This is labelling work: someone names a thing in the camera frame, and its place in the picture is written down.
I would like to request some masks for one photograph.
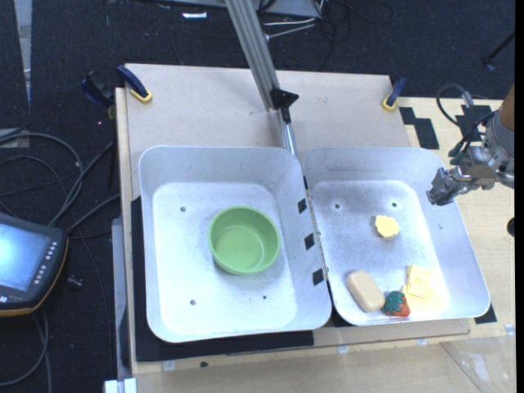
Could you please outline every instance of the metal pole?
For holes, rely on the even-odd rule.
[[[256,86],[267,110],[275,109],[270,96],[271,90],[280,89],[268,43],[251,0],[224,0],[237,31],[240,44]],[[278,110],[278,127],[284,148],[296,156],[295,134],[291,123],[284,121],[282,110]]]

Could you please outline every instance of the black bracket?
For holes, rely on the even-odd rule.
[[[274,88],[269,92],[269,96],[271,96],[271,100],[273,101],[273,105],[276,110],[280,109],[282,112],[282,119],[286,124],[291,123],[291,115],[289,113],[289,106],[293,104],[293,102],[298,99],[298,95],[296,93],[287,92],[285,90],[281,90],[280,88]]]

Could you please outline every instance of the blue clamp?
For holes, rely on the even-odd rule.
[[[391,92],[391,95],[386,96],[386,98],[382,102],[382,107],[386,111],[393,111],[396,108],[396,99],[400,95],[400,92],[404,90],[405,85],[406,85],[406,79],[402,77],[395,84],[395,86],[393,86],[393,92]]]
[[[153,95],[146,90],[142,82],[134,75],[131,70],[128,70],[123,65],[116,67],[119,76],[124,79],[125,83],[131,87],[131,94],[135,96],[140,102],[148,103],[151,101]]]

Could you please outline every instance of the table surface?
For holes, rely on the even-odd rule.
[[[486,391],[516,386],[515,336],[508,336],[516,324],[514,238],[506,231],[507,222],[514,216],[514,191],[503,185],[457,198],[490,290],[496,322],[476,324],[474,319],[453,319],[378,327],[333,327],[328,323],[314,331],[312,348],[181,359],[176,361],[174,372],[163,371],[160,362],[137,362],[133,355],[130,202],[140,193],[140,155],[148,147],[162,144],[279,147],[281,143],[275,112],[265,111],[249,70],[127,67],[153,94],[152,102],[146,105],[130,96],[128,89],[117,88],[115,94],[131,370],[140,391],[206,391],[217,383],[228,391],[244,391],[245,383],[254,391],[271,391],[271,383],[279,378],[281,391],[317,391],[315,386],[325,385],[326,377],[334,383],[335,391],[347,388],[348,382],[366,386],[371,381],[382,391],[396,391],[399,386],[387,380],[395,374],[392,362],[398,359],[407,364],[403,368],[410,368],[414,377],[417,372],[430,376],[424,372],[424,365],[431,363],[436,368],[430,377],[423,377],[429,391],[440,391],[442,382],[451,382],[461,391],[477,391],[481,383],[491,389]],[[403,124],[399,109],[389,112],[381,108],[391,91],[387,76],[279,71],[278,78],[284,89],[300,95],[291,107],[299,160],[316,147],[419,147],[414,127]],[[443,101],[444,107],[456,115],[462,114],[461,103],[459,99]],[[500,103],[477,101],[492,109]],[[413,108],[419,119],[431,119],[440,143],[435,153],[448,166],[447,151],[460,139],[459,129],[440,114],[434,99],[400,97],[398,104]],[[354,355],[345,352],[358,353],[359,358],[353,361],[349,356]],[[200,368],[202,361],[206,362],[205,370]],[[363,365],[375,370],[361,372]],[[253,373],[254,367],[262,369]],[[344,377],[336,377],[336,382],[329,378],[342,369]],[[313,377],[311,370],[317,377],[302,385],[299,380]],[[195,371],[200,372],[198,382]],[[226,380],[231,372],[236,374],[235,382]],[[302,378],[290,377],[293,372]]]

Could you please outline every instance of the yellow clamp pad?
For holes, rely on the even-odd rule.
[[[153,98],[153,95],[149,91],[147,91],[147,96],[145,97],[140,96],[138,93],[136,93],[132,89],[131,89],[131,94],[135,96],[141,103],[149,103],[151,99]]]
[[[384,97],[384,100],[382,101],[382,107],[386,110],[386,111],[389,111],[389,112],[392,112],[395,110],[396,108],[396,101],[393,102],[393,105],[388,105],[386,102],[387,102],[387,99],[389,99],[389,95]]]

